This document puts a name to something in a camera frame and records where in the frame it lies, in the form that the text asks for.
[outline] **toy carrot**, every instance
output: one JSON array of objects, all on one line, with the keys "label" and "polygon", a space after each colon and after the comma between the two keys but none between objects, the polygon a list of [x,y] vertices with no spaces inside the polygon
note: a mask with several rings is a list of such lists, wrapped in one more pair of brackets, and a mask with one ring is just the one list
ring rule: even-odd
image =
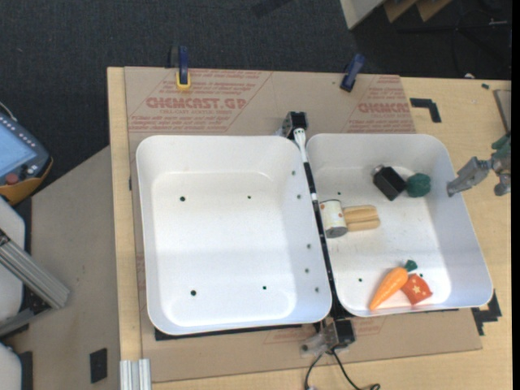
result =
[{"label": "toy carrot", "polygon": [[417,269],[417,264],[413,260],[409,260],[404,267],[396,267],[384,276],[383,281],[375,291],[375,295],[369,305],[370,310],[377,308],[391,295],[401,289],[408,281],[408,272],[415,269]]}]

